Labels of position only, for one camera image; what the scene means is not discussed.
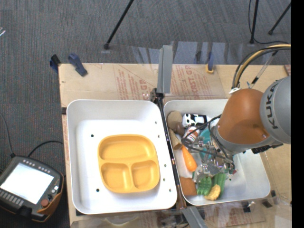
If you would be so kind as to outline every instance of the gray carpet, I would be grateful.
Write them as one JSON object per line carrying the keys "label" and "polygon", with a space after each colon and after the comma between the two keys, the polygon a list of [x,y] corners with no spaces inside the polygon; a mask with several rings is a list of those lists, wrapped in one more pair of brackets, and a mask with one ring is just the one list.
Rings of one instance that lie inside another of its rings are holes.
{"label": "gray carpet", "polygon": [[[27,155],[43,141],[63,141],[58,74],[49,66],[56,54],[62,63],[74,52],[84,63],[158,63],[163,45],[173,45],[174,63],[202,62],[212,49],[215,64],[239,64],[250,52],[291,42],[291,9],[269,35],[291,0],[259,0],[255,42],[249,43],[250,0],[134,0],[110,48],[104,49],[129,0],[0,0],[0,113],[16,155]],[[256,0],[251,0],[250,25]],[[193,47],[193,54],[181,47]],[[263,64],[261,57],[255,63]],[[272,65],[291,64],[280,51]],[[0,122],[0,168],[10,161]],[[65,173],[63,146],[48,143],[33,155]],[[67,228],[67,195],[43,224],[0,209],[1,228]]]}

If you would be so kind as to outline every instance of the orange tray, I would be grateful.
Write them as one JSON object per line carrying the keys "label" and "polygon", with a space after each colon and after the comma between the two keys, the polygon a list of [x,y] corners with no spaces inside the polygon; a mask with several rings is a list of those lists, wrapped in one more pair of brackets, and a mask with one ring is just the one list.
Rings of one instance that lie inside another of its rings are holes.
{"label": "orange tray", "polygon": [[151,190],[160,179],[155,146],[142,135],[105,137],[98,145],[98,163],[104,185],[113,192]]}

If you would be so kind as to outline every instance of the orange carrot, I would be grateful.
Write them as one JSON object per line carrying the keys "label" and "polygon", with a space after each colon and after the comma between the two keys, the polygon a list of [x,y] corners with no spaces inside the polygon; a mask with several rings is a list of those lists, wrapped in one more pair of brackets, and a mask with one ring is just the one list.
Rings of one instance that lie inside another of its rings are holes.
{"label": "orange carrot", "polygon": [[181,147],[181,150],[187,169],[189,171],[195,171],[198,165],[195,159],[193,158],[192,154],[189,153],[189,151],[186,149],[184,145]]}

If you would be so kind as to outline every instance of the controller screen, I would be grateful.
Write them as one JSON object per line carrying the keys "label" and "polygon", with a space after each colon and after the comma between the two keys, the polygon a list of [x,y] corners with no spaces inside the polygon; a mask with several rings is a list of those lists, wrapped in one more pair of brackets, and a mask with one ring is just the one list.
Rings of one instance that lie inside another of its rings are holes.
{"label": "controller screen", "polygon": [[37,204],[53,178],[47,173],[19,163],[0,187]]}

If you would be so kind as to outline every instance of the green toy vegetable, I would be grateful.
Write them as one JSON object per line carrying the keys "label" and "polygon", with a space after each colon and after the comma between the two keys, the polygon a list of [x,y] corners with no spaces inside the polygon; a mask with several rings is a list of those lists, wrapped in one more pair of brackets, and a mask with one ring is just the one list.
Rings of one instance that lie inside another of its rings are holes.
{"label": "green toy vegetable", "polygon": [[213,177],[214,185],[217,184],[220,186],[219,198],[222,196],[222,194],[224,192],[226,176],[227,176],[226,173],[219,172],[218,174],[214,175],[214,177]]}
{"label": "green toy vegetable", "polygon": [[212,180],[210,176],[200,179],[198,182],[197,193],[198,195],[208,195],[212,187]]}

